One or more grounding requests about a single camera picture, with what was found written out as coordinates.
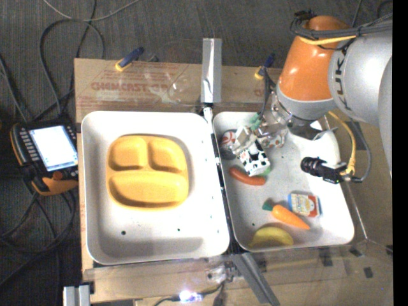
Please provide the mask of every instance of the yellow cable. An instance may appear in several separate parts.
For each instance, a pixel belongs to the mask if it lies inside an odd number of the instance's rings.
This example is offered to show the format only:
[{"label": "yellow cable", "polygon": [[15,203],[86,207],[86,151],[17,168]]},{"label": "yellow cable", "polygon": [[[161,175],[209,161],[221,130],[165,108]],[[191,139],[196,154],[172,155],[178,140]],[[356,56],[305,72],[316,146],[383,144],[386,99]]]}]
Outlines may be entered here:
[{"label": "yellow cable", "polygon": [[336,119],[339,123],[342,124],[344,129],[349,133],[350,139],[351,139],[351,155],[350,155],[350,160],[347,165],[346,170],[344,171],[343,174],[351,174],[353,175],[355,173],[354,166],[356,164],[356,138],[354,137],[353,132],[351,131],[350,127],[337,115],[331,111],[328,112],[334,119]]},{"label": "yellow cable", "polygon": [[335,43],[335,42],[340,42],[340,41],[345,41],[345,40],[350,40],[352,38],[355,38],[356,35],[352,36],[343,36],[342,38],[326,38],[326,39],[321,39],[321,40],[310,40],[307,38],[302,38],[299,36],[300,41],[311,44],[311,45],[324,45],[324,44],[329,44],[329,43]]}]

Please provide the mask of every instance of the yellow plate compartment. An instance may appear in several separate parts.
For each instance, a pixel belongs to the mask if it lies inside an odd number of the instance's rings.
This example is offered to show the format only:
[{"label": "yellow plate compartment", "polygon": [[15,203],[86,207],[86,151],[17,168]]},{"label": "yellow plate compartment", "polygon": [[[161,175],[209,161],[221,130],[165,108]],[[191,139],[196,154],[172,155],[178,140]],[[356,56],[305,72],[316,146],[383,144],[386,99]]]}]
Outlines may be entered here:
[{"label": "yellow plate compartment", "polygon": [[108,149],[106,186],[109,196],[125,207],[176,207],[189,192],[186,157],[168,138],[121,136]]}]

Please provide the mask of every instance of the gray carpet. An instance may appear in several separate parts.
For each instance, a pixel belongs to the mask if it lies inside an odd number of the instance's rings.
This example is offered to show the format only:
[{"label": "gray carpet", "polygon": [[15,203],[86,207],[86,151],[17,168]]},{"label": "gray carpet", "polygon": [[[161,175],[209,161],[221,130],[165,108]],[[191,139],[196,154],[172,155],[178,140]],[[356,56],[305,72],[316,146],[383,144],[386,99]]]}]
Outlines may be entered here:
[{"label": "gray carpet", "polygon": [[[93,0],[49,0],[58,10],[74,18],[88,19]],[[94,17],[111,12],[133,0],[97,0]],[[388,0],[363,0],[356,25],[364,24],[392,11]],[[222,39],[222,63],[228,66],[259,66],[271,53],[276,54],[274,67],[281,68],[293,35],[289,25],[293,13],[313,10],[318,15],[332,15],[351,23],[358,0],[143,0],[105,20],[93,22],[103,36],[105,59],[120,59],[136,47],[143,46],[142,60],[157,56],[163,62],[201,63],[203,38]],[[40,63],[40,38],[43,31],[62,17],[42,0],[0,0],[0,57],[22,111],[28,120],[53,105],[55,98]],[[84,31],[78,22],[62,22],[47,33],[42,46],[50,76],[59,97],[71,89],[73,58]],[[80,57],[100,58],[101,45],[93,30],[88,29]],[[8,139],[10,126],[21,120],[6,82],[0,79],[0,232],[13,227],[30,202],[30,195],[15,178]],[[66,111],[74,119],[73,95]],[[42,119],[52,119],[51,108]],[[42,198],[43,208],[55,230],[69,220],[62,198]],[[13,235],[19,246],[40,248],[52,239],[51,232],[37,205],[24,225]],[[58,303],[62,304],[63,286],[80,283],[79,221],[59,248],[61,281],[58,282],[55,253],[43,256],[0,286],[1,305],[53,305],[56,285]],[[27,260],[0,246],[0,282]]]}]

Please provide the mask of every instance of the orange carrot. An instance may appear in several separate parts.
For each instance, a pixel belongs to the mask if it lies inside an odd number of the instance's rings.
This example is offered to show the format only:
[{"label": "orange carrot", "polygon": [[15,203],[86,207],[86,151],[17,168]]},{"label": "orange carrot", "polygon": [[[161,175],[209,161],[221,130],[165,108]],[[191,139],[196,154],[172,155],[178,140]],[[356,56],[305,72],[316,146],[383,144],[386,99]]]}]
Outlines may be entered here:
[{"label": "orange carrot", "polygon": [[272,215],[277,219],[286,224],[291,224],[301,229],[309,230],[310,226],[299,218],[295,213],[284,208],[282,205],[275,205],[273,208],[265,203],[262,207],[264,210],[272,210]]}]

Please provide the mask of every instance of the red sausage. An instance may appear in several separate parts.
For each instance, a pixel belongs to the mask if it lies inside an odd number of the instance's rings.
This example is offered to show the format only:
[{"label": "red sausage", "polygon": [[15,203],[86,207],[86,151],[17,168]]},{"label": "red sausage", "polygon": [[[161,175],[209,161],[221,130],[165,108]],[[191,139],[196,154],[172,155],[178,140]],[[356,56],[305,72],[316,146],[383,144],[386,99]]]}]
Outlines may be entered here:
[{"label": "red sausage", "polygon": [[244,172],[242,172],[242,171],[240,171],[240,170],[238,170],[238,169],[236,169],[234,167],[229,168],[229,174],[234,179],[237,179],[238,181],[241,181],[244,184],[248,184],[248,185],[262,186],[266,182],[264,177],[260,177],[260,176],[250,177],[246,173],[244,173]]}]

